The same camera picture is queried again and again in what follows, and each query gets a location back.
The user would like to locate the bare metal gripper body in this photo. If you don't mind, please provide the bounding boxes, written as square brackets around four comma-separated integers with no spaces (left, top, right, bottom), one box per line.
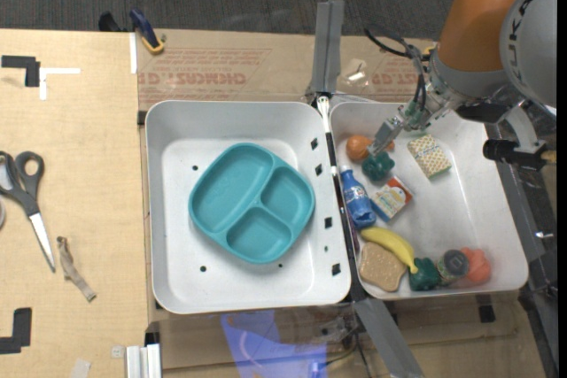
[395,73,462,133]

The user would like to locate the green toy broccoli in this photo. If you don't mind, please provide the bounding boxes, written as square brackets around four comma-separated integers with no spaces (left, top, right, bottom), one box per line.
[361,150,396,182]
[408,257,442,293]

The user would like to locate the yellow green patterned packet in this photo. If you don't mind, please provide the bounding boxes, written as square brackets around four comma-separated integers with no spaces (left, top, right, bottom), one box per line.
[406,134,454,181]

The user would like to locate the white and red carton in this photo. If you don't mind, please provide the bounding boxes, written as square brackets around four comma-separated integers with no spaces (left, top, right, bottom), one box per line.
[369,175,415,223]

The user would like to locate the blue plastic bottle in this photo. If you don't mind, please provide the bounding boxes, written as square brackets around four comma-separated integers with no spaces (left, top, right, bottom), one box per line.
[338,166,378,230]

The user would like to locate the small clear plastic packet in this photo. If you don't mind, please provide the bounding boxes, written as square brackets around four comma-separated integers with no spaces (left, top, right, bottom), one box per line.
[338,58,369,88]

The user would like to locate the yellow banana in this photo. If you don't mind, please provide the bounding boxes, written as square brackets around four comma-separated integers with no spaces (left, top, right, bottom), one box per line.
[359,226,420,275]

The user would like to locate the white plastic tray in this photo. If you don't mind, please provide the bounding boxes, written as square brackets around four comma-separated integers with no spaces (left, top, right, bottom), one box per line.
[329,101,530,302]
[144,100,353,316]

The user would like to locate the tan bread slice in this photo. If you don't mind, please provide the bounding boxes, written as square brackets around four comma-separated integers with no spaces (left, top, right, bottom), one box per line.
[357,241,408,294]

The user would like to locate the small grey-topped can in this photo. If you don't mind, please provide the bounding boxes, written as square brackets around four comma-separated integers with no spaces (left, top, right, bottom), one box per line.
[436,249,471,287]

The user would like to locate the teal divided plate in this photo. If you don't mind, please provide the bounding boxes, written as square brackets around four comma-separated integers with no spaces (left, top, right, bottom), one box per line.
[188,142,317,266]

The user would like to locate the brown cardboard board red print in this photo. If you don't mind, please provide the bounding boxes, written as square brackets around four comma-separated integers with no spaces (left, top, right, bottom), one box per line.
[136,28,535,371]

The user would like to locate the orange lumpy toy food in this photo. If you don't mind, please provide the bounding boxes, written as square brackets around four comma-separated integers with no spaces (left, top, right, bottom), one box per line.
[458,247,493,284]

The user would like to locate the grey cloth strip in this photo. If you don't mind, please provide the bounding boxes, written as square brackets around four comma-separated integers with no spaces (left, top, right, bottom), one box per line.
[56,235,97,304]

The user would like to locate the black cylinder on white bracket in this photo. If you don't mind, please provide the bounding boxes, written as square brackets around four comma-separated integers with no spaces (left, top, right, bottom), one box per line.
[482,105,550,172]

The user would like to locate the grey handled scissors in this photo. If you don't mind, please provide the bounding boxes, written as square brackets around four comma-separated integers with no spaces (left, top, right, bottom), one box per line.
[0,150,58,274]

